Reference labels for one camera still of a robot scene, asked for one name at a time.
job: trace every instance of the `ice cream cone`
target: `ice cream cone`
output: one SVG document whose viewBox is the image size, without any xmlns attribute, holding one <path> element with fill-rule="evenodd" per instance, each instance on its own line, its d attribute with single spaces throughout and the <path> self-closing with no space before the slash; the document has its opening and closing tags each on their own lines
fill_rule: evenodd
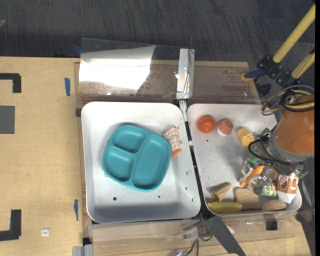
<svg viewBox="0 0 320 256">
<path fill-rule="evenodd" d="M 224 183 L 222 186 L 216 188 L 215 190 L 213 190 L 211 192 L 211 197 L 215 202 L 221 202 L 226 193 L 229 191 L 229 189 L 231 188 L 231 184 L 226 182 Z"/>
</svg>

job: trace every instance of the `wooden table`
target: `wooden table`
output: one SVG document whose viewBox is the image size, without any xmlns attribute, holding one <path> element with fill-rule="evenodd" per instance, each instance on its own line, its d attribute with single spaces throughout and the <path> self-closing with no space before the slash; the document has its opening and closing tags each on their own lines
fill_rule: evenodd
<svg viewBox="0 0 320 256">
<path fill-rule="evenodd" d="M 15 106 L 14 134 L 0 134 L 0 231 L 21 210 L 19 239 L 0 241 L 0 255 L 70 256 L 84 235 L 75 63 L 78 58 L 0 57 L 0 73 L 19 73 L 22 92 L 0 80 L 0 106 Z M 65 89 L 70 79 L 70 96 Z M 74 209 L 78 202 L 78 220 Z M 247 255 L 310 255 L 300 222 L 291 237 L 241 242 Z M 49 236 L 42 229 L 49 228 Z M 131 254 L 170 255 L 172 250 Z M 221 255 L 221 245 L 199 255 Z"/>
</svg>

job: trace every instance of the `yellow rod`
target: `yellow rod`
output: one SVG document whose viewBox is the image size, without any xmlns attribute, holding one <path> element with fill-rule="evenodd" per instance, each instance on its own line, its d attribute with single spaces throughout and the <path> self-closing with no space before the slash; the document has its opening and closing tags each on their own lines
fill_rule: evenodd
<svg viewBox="0 0 320 256">
<path fill-rule="evenodd" d="M 295 79 L 300 78 L 304 72 L 315 62 L 316 59 L 316 52 L 308 54 L 304 57 L 301 63 L 292 71 L 292 76 Z"/>
<path fill-rule="evenodd" d="M 295 45 L 295 43 L 299 40 L 299 38 L 303 35 L 303 33 L 308 29 L 308 27 L 314 22 L 316 19 L 316 5 L 313 4 L 310 10 L 306 13 L 306 15 L 302 18 L 299 24 L 295 27 L 289 37 L 285 40 L 283 45 L 279 48 L 279 50 L 273 56 L 273 61 L 275 63 L 280 63 L 283 58 L 287 55 L 287 53 L 291 50 L 291 48 Z"/>
</svg>

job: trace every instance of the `teal plate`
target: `teal plate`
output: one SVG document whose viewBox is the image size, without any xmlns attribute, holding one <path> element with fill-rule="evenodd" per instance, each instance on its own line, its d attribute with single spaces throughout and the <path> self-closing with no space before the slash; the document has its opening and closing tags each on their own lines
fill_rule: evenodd
<svg viewBox="0 0 320 256">
<path fill-rule="evenodd" d="M 102 167 L 114 181 L 142 192 L 150 192 L 164 180 L 171 159 L 171 147 L 160 135 L 126 124 L 112 134 Z"/>
</svg>

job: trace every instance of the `gray square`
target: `gray square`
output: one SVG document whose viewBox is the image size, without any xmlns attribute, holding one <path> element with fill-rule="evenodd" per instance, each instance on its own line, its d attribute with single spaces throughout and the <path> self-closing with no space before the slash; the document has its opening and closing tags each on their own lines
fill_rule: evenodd
<svg viewBox="0 0 320 256">
<path fill-rule="evenodd" d="M 15 133 L 15 106 L 0 106 L 0 134 Z"/>
</svg>

